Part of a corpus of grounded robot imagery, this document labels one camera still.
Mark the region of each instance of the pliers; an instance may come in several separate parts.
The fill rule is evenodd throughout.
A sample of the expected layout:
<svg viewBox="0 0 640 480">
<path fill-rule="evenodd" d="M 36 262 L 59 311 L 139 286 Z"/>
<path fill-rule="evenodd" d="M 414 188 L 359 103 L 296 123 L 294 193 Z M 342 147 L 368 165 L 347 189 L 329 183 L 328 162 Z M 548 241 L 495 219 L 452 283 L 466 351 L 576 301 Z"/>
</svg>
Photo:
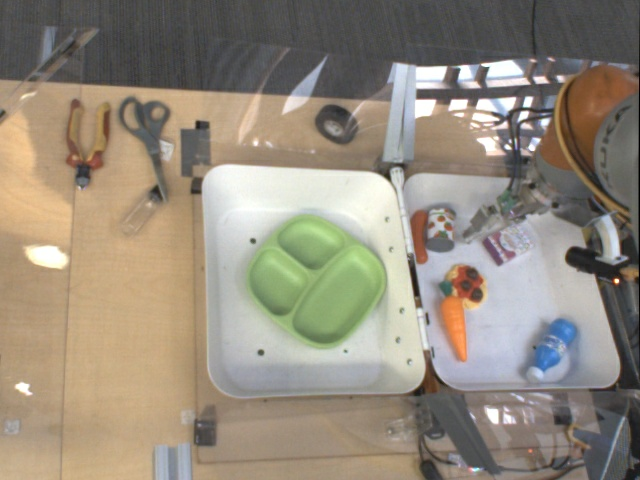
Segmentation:
<svg viewBox="0 0 640 480">
<path fill-rule="evenodd" d="M 96 140 L 86 160 L 82 156 L 80 141 L 78 139 L 80 117 L 82 117 L 83 112 L 84 109 L 80 101 L 74 99 L 71 102 L 69 123 L 67 125 L 67 147 L 69 148 L 67 164 L 76 170 L 76 186 L 79 190 L 84 190 L 87 188 L 87 185 L 89 185 L 91 169 L 99 169 L 103 165 L 102 153 L 107 149 L 107 143 L 109 141 L 109 116 L 111 114 L 111 107 L 108 103 L 103 103 L 98 107 Z"/>
</svg>

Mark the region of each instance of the toy food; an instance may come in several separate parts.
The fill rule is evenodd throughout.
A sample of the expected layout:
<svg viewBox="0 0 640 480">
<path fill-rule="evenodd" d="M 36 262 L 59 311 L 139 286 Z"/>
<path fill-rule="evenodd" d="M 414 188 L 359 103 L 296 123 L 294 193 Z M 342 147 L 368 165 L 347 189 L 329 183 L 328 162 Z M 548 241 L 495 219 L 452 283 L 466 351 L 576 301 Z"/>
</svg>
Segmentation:
<svg viewBox="0 0 640 480">
<path fill-rule="evenodd" d="M 464 310 L 476 309 L 487 298 L 487 284 L 469 265 L 454 265 L 440 283 L 445 298 L 440 314 L 449 340 L 460 361 L 467 360 L 467 328 Z"/>
<path fill-rule="evenodd" d="M 433 208 L 429 211 L 427 225 L 427 249 L 448 252 L 453 249 L 456 212 L 450 208 Z"/>
<path fill-rule="evenodd" d="M 429 259 L 424 246 L 423 230 L 427 224 L 427 212 L 418 210 L 411 217 L 411 237 L 413 238 L 413 248 L 416 254 L 418 265 L 423 265 Z"/>
<path fill-rule="evenodd" d="M 533 247 L 533 241 L 517 224 L 496 231 L 482 241 L 497 265 L 504 265 Z"/>
<path fill-rule="evenodd" d="M 465 309 L 476 309 L 487 298 L 487 283 L 484 277 L 469 265 L 455 265 L 445 279 L 452 285 L 452 295 L 463 299 Z"/>
</svg>

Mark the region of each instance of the wooden table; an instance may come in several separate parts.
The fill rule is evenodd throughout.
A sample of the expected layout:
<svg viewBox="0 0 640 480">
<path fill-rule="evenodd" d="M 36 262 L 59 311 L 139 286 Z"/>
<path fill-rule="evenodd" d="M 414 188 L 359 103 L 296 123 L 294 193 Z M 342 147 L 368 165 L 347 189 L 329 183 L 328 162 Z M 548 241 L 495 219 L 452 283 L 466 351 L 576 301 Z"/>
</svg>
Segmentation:
<svg viewBox="0 0 640 480">
<path fill-rule="evenodd" d="M 2 83 L 0 90 L 13 83 Z M 155 181 L 138 141 L 117 119 L 120 102 L 135 94 L 172 110 L 164 135 L 176 151 L 165 164 L 171 191 L 163 207 L 133 237 L 120 223 Z M 86 191 L 75 189 L 65 164 L 64 135 L 71 99 L 85 114 L 81 137 L 93 140 L 95 110 L 113 109 L 105 166 Z M 388 103 L 359 109 L 363 129 L 353 155 L 314 131 L 317 106 L 282 115 L 286 98 L 126 87 L 47 84 L 0 126 L 0 420 L 21 421 L 17 435 L 0 436 L 0 477 L 64 480 L 153 478 L 156 444 L 192 442 L 197 406 L 194 292 L 194 196 L 180 176 L 180 129 L 196 120 L 212 126 L 213 163 L 296 164 L 368 168 L 382 151 Z M 358 102 L 340 102 L 354 110 Z M 472 154 L 456 141 L 457 122 L 417 126 L 432 166 L 464 164 Z M 291 143 L 291 129 L 299 139 Z M 256 156 L 252 144 L 314 147 Z M 476 164 L 498 172 L 498 160 Z M 33 246 L 57 247 L 62 268 L 34 265 Z M 31 396 L 14 386 L 30 384 Z M 415 455 L 200 464 L 196 479 L 419 478 Z M 456 477 L 460 470 L 446 475 Z M 578 470 L 565 478 L 583 478 Z"/>
</svg>

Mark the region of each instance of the scissors handle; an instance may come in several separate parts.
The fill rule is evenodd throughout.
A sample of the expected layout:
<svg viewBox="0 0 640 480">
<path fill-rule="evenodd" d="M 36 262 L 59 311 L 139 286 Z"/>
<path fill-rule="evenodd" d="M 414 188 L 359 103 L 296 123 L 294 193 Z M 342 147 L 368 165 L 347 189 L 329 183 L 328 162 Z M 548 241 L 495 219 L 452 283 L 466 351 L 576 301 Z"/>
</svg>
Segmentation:
<svg viewBox="0 0 640 480">
<path fill-rule="evenodd" d="M 131 126 L 127 122 L 127 118 L 125 117 L 125 112 L 129 105 L 133 105 L 133 115 L 135 117 L 137 125 L 135 127 Z M 145 128 L 145 118 L 142 103 L 138 101 L 138 98 L 136 98 L 135 96 L 129 96 L 128 98 L 126 98 L 120 105 L 118 115 L 120 116 L 120 122 L 122 123 L 122 126 L 124 126 L 129 131 L 129 133 L 140 138 L 140 132 Z"/>
<path fill-rule="evenodd" d="M 150 101 L 142 106 L 142 113 L 144 115 L 144 123 L 156 139 L 160 140 L 162 134 L 162 128 L 169 120 L 171 111 L 161 101 Z"/>
</svg>

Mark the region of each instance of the gray carpet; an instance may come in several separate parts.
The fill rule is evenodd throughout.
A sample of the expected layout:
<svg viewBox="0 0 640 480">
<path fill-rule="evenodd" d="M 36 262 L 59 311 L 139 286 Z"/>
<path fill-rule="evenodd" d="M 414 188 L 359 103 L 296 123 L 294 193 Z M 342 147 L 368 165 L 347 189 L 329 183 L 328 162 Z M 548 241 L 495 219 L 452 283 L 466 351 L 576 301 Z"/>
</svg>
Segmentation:
<svg viewBox="0 0 640 480">
<path fill-rule="evenodd" d="M 639 1 L 537 0 L 537 53 L 638 64 Z M 18 27 L 60 25 L 100 28 L 85 53 L 87 83 L 251 90 L 256 78 L 243 83 L 242 73 L 282 53 L 249 47 L 256 43 L 307 52 L 298 54 L 303 62 L 285 71 L 296 66 L 304 71 L 322 59 L 318 52 L 329 52 L 350 66 L 348 76 L 380 78 L 387 61 L 464 63 L 478 60 L 478 51 L 531 55 L 532 3 L 0 0 L 0 76 L 20 78 L 28 70 L 24 48 L 31 39 L 16 43 Z M 266 90 L 278 92 L 286 83 L 271 85 Z"/>
</svg>

